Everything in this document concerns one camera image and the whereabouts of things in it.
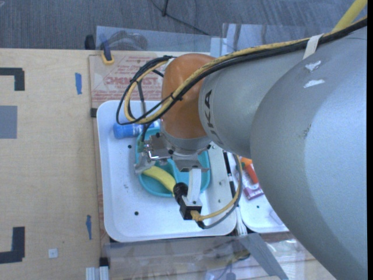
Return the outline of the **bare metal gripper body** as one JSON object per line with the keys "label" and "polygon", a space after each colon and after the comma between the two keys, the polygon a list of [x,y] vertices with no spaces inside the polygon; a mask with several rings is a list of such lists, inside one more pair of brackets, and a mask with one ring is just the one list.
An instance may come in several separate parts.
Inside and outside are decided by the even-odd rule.
{"label": "bare metal gripper body", "polygon": [[192,169],[199,169],[201,172],[208,171],[209,168],[203,166],[198,158],[208,149],[209,139],[206,136],[182,139],[168,133],[157,133],[145,141],[145,151],[150,160],[172,158],[181,172],[189,172]]}

